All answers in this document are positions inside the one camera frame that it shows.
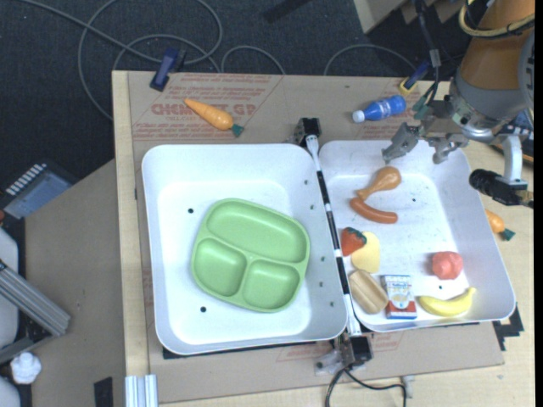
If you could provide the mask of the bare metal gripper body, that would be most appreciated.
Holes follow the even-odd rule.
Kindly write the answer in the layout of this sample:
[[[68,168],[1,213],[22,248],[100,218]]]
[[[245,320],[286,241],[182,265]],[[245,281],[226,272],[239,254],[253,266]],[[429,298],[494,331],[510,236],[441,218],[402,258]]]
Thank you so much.
[[[491,143],[503,121],[480,113],[463,99],[433,101],[421,120],[419,135],[435,143]]]

